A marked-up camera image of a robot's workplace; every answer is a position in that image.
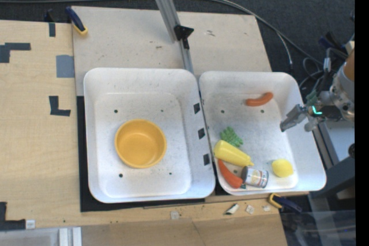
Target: bowl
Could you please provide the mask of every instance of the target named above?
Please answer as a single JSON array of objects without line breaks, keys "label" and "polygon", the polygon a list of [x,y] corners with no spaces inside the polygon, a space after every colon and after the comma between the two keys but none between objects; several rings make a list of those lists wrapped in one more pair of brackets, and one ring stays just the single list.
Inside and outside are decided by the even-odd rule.
[{"label": "bowl", "polygon": [[155,123],[145,119],[133,119],[118,128],[115,134],[115,150],[128,166],[148,168],[163,159],[167,140]]}]

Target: can label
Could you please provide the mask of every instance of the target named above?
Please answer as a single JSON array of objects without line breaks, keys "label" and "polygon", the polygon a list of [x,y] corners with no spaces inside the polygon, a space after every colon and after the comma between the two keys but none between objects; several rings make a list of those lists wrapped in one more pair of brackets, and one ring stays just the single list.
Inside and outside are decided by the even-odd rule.
[{"label": "can label", "polygon": [[254,187],[265,188],[268,183],[269,174],[265,170],[244,167],[242,171],[242,179],[245,184]]}]

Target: wooden table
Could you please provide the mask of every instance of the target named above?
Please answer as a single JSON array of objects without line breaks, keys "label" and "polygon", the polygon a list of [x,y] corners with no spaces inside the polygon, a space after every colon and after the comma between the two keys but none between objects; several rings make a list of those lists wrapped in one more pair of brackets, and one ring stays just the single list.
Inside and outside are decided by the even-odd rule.
[{"label": "wooden table", "polygon": [[[37,228],[82,226],[86,245],[101,245],[104,237],[118,245],[123,234],[132,243],[154,241],[143,238],[142,229],[158,245],[228,240],[286,245],[278,210],[266,211],[263,195],[211,195],[195,205],[80,212],[76,80],[57,77],[56,66],[57,56],[74,56],[72,27],[55,24],[52,37],[46,22],[0,21],[0,32],[0,45],[31,45],[29,51],[11,50],[9,63],[0,63],[0,201],[7,202],[7,220],[34,219]],[[71,110],[70,116],[50,115],[49,96],[58,96],[59,109]],[[224,215],[235,203],[239,210]],[[253,214],[245,211],[247,205]],[[173,211],[179,219],[171,220]]]}]

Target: orange sausage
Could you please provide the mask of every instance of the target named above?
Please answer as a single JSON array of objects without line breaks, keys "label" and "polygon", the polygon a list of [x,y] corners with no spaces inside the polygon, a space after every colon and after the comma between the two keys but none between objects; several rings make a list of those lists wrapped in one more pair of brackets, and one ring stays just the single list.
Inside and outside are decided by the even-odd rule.
[{"label": "orange sausage", "polygon": [[230,172],[229,169],[224,165],[223,161],[221,161],[220,159],[218,159],[218,167],[220,173],[223,175],[224,179],[232,188],[239,188],[242,185],[243,180],[241,179],[241,177],[238,177]]},{"label": "orange sausage", "polygon": [[246,105],[251,107],[257,107],[259,105],[265,105],[268,101],[273,98],[272,92],[266,92],[263,96],[259,97],[258,99],[247,99]]}]

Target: lemon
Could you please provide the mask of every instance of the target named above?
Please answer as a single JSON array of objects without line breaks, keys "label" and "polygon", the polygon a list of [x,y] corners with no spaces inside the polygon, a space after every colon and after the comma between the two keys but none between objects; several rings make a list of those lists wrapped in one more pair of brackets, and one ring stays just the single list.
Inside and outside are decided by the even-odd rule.
[{"label": "lemon", "polygon": [[279,177],[287,177],[293,174],[292,164],[286,159],[274,160],[272,168],[274,174]]}]

